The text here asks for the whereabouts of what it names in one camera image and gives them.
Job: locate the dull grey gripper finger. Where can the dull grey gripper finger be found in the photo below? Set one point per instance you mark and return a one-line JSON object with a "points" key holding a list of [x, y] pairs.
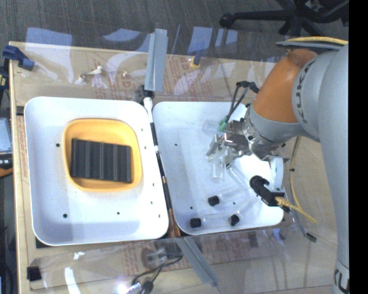
{"points": [[214, 147], [230, 158]]}

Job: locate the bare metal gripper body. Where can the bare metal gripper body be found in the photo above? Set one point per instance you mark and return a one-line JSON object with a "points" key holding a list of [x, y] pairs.
{"points": [[237, 138]]}

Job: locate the clear plastic bottle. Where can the clear plastic bottle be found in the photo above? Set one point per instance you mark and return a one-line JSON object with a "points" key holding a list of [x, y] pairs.
{"points": [[239, 176], [196, 222], [214, 200], [234, 219], [217, 170]]}

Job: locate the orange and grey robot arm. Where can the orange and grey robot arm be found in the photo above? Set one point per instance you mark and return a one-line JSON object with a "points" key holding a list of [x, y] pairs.
{"points": [[322, 103]]}

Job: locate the white plastic tray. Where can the white plastic tray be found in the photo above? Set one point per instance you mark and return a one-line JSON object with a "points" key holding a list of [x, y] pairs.
{"points": [[184, 170], [49, 179]]}

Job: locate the clear plastic bottle, black cap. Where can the clear plastic bottle, black cap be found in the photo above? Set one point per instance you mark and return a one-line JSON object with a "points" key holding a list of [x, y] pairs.
{"points": [[214, 200], [234, 219], [196, 222]]}

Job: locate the thin black and white rod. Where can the thin black and white rod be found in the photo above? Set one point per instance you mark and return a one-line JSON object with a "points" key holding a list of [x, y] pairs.
{"points": [[159, 161]]}

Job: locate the yellow rounded square bowl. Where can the yellow rounded square bowl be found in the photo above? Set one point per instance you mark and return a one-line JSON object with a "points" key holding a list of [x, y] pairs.
{"points": [[102, 127]]}

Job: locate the black ribbed rack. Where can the black ribbed rack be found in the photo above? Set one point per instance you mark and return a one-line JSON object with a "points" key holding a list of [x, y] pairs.
{"points": [[101, 161]]}

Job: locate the black office chair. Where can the black office chair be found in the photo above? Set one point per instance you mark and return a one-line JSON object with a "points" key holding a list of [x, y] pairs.
{"points": [[294, 16]]}

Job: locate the brown cardboard board, red print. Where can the brown cardboard board, red print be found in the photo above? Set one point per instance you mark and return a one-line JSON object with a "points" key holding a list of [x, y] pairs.
{"points": [[79, 257]]}

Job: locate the black cylinder on white bracket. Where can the black cylinder on white bracket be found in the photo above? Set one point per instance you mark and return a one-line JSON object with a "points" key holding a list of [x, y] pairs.
{"points": [[268, 191]]}

